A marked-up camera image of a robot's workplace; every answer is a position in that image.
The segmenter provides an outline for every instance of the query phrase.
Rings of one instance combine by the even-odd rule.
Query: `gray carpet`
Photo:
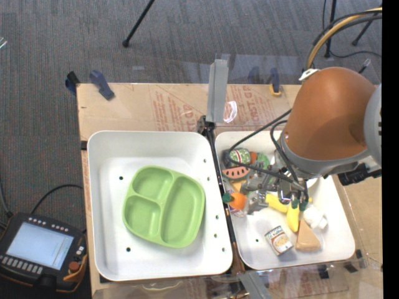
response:
[[[298,84],[312,42],[330,21],[333,0],[156,0],[122,46],[149,0],[0,0],[0,178],[10,211],[29,212],[60,184],[82,185],[76,98],[65,87],[74,71],[81,82],[100,70],[108,82],[208,83],[208,66],[229,59],[229,83],[259,80],[277,67],[281,84]],[[335,18],[381,5],[382,0],[337,0]],[[333,36],[314,59],[382,81],[382,20],[357,46],[365,23]],[[67,187],[36,210],[84,228],[82,191]],[[0,222],[6,222],[3,209]],[[0,278],[0,298],[42,298],[36,290]],[[90,298],[87,272],[71,295]]]

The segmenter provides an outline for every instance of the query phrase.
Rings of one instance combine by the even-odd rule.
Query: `white tray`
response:
[[[219,161],[222,161],[222,152],[230,149],[232,145],[250,134],[249,131],[227,131],[216,138],[216,152]],[[278,138],[281,131],[275,131]],[[241,143],[238,147],[250,151],[262,152],[272,161],[274,160],[274,144],[269,131],[262,131],[252,138]],[[243,262],[256,270],[307,265],[312,263],[332,262],[346,260],[355,252],[355,241],[350,230],[344,209],[338,196],[337,189],[331,176],[326,179],[315,180],[309,188],[309,196],[313,204],[324,211],[328,225],[324,230],[315,230],[316,236],[322,244],[321,249],[315,252],[301,252],[290,249],[288,252],[277,256],[264,238],[265,222],[272,220],[281,223],[283,230],[290,238],[293,245],[296,234],[286,223],[286,215],[271,208],[254,212],[254,215],[238,217],[231,215],[234,233],[236,235],[239,254]]]
[[[95,264],[112,281],[217,275],[233,254],[208,140],[193,132],[100,131],[87,145]],[[201,227],[181,249],[133,235],[122,220],[123,200],[135,172],[155,165],[197,180],[205,191]]]

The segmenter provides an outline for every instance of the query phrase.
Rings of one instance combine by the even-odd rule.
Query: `yellow banana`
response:
[[[292,208],[291,203],[287,211],[287,223],[290,230],[297,232],[299,228],[299,206]]]
[[[265,201],[269,203],[269,207],[272,207],[279,212],[286,213],[288,210],[287,205],[282,204],[276,195],[266,194]]]

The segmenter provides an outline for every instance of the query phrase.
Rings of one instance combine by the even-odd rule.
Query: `can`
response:
[[[291,241],[281,226],[273,228],[264,236],[277,256],[293,248]]]

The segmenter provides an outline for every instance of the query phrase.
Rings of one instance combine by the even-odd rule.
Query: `yellow cable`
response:
[[[375,9],[370,9],[370,10],[367,10],[367,11],[382,11],[382,7],[376,7]],[[348,18],[342,20],[340,23],[338,23],[333,28],[331,28],[329,31],[327,31],[325,36],[323,36],[323,38],[321,38],[318,41],[318,43],[316,43],[314,48],[312,49],[312,52],[310,53],[309,58],[307,59],[306,69],[305,70],[308,70],[310,68],[310,66],[312,65],[313,59],[316,56],[316,54],[318,53],[319,49],[322,47],[322,45],[325,43],[325,41],[327,41],[338,29],[340,29],[344,25],[348,24],[349,22],[352,22],[353,20],[358,19],[359,17],[364,17],[364,16],[367,16],[367,15],[368,14],[360,14],[360,15],[357,15],[357,16],[348,17]]]

